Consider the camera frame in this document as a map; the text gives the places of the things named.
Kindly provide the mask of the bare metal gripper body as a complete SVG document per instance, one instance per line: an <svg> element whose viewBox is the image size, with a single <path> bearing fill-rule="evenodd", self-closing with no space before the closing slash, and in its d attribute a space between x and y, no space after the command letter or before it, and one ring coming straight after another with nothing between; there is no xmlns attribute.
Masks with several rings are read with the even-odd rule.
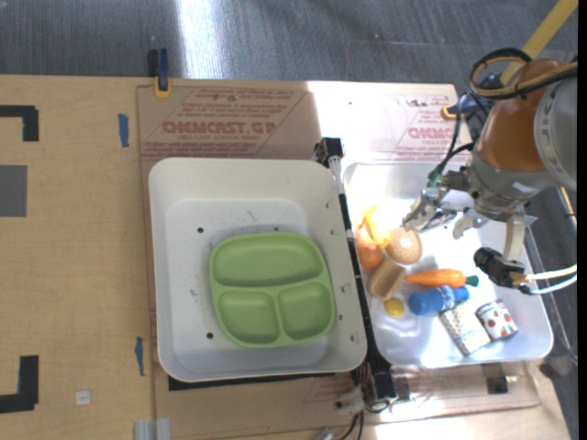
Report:
<svg viewBox="0 0 587 440"><path fill-rule="evenodd" d="M448 170L421 192L426 204L443 215L463 214L474 221L505 222L526 201L526 172Z"/></svg>

